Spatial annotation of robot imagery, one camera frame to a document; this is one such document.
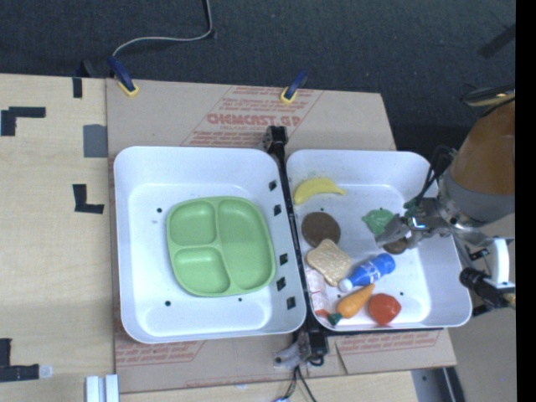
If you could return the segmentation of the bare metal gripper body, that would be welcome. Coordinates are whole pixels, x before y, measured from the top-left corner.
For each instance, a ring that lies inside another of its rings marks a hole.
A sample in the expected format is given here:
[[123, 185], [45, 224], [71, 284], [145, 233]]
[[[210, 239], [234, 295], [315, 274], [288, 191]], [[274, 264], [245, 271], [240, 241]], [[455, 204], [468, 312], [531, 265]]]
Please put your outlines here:
[[471, 240], [476, 234], [476, 221], [448, 197], [415, 197], [409, 201], [409, 231], [423, 232], [424, 238], [453, 235]]

